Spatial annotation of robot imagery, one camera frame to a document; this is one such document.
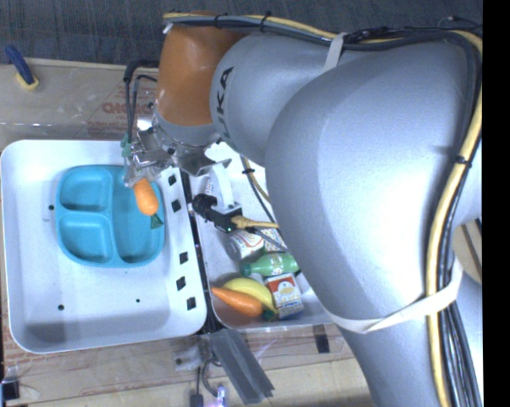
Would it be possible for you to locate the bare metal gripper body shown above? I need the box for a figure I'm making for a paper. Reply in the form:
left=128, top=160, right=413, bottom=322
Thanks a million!
left=126, top=116, right=179, bottom=171

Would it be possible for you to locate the orange carrot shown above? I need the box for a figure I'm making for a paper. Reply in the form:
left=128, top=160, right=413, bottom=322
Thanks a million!
left=211, top=286, right=277, bottom=322
left=132, top=177, right=165, bottom=230

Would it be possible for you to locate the blue divided plate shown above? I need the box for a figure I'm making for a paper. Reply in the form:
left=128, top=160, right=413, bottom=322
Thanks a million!
left=54, top=164, right=166, bottom=269

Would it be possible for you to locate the brown cardboard board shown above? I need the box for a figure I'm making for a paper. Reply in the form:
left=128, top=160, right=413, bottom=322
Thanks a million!
left=0, top=57, right=373, bottom=407

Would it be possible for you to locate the white can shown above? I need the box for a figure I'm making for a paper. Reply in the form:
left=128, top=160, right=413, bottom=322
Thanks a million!
left=225, top=229, right=266, bottom=261

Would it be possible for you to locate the white plastic tray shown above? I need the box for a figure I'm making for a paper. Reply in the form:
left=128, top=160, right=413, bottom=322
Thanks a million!
left=0, top=138, right=208, bottom=354
left=188, top=141, right=337, bottom=334

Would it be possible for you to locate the white patterned packet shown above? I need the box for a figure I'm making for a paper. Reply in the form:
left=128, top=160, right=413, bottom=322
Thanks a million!
left=261, top=228, right=288, bottom=254

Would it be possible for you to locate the yellow banana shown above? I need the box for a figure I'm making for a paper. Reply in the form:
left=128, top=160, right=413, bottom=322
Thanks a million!
left=223, top=276, right=278, bottom=313

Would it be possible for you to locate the green bottle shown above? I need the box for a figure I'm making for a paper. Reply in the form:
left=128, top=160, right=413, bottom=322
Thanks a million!
left=239, top=252, right=301, bottom=277

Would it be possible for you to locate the red and white carton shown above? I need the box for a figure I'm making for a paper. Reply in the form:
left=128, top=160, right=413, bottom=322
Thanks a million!
left=263, top=272, right=306, bottom=321

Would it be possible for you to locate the black cylinder on white bracket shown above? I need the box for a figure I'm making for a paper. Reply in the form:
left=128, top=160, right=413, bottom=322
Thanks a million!
left=191, top=165, right=244, bottom=233

